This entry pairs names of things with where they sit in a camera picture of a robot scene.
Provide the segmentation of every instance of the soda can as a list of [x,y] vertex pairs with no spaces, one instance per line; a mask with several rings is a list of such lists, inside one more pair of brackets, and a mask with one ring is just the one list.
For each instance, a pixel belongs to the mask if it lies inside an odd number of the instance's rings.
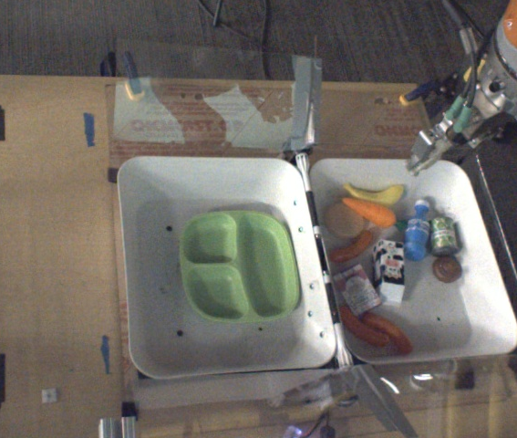
[[430,221],[430,243],[434,256],[450,256],[459,252],[454,221],[447,216]]

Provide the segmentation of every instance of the blue bottle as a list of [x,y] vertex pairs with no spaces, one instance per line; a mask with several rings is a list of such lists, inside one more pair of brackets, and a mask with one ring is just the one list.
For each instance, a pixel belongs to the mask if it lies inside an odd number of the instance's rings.
[[404,257],[412,261],[420,261],[426,256],[426,243],[430,235],[430,223],[426,218],[429,204],[418,200],[414,204],[416,215],[408,221],[404,234]]

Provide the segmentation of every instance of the wooden surface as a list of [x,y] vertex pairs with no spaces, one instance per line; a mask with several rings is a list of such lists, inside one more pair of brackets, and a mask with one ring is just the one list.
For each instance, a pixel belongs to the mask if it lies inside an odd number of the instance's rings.
[[[97,436],[126,397],[109,166],[105,78],[0,76],[6,141],[0,141],[0,353],[6,399],[0,436]],[[348,89],[348,85],[336,88]],[[95,118],[87,146],[84,113]],[[335,112],[337,121],[341,118]],[[345,123],[357,120],[344,120]],[[100,352],[109,337],[110,374]],[[471,391],[416,391],[410,372],[387,370],[420,436],[517,438],[517,387],[494,361]],[[59,400],[42,404],[41,391]],[[317,412],[263,401],[143,411],[142,437],[279,438]],[[386,433],[360,404],[333,412],[337,437]]]

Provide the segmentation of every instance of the sausage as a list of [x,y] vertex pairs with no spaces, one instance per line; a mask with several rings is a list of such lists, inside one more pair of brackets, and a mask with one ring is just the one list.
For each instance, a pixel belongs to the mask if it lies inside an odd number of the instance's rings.
[[357,258],[369,247],[373,238],[374,236],[370,231],[364,230],[350,246],[337,248],[337,250],[332,251],[329,259],[334,263],[344,263],[350,259]]
[[398,353],[408,355],[414,349],[412,342],[404,331],[390,320],[372,313],[371,311],[367,311],[361,316],[361,322],[371,329],[376,329],[377,331],[386,334],[396,346]]
[[386,347],[389,343],[389,336],[387,334],[376,331],[363,324],[347,305],[339,307],[339,314],[341,315],[343,326],[356,338],[364,340],[368,344],[376,347]]

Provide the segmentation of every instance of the round brown object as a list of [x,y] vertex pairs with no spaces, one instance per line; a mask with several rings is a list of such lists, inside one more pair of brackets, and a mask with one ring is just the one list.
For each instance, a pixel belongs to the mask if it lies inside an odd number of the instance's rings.
[[432,272],[439,281],[454,282],[462,274],[459,262],[452,256],[442,256],[432,263]]
[[355,238],[366,228],[366,220],[341,202],[326,208],[324,221],[329,232],[341,238]]

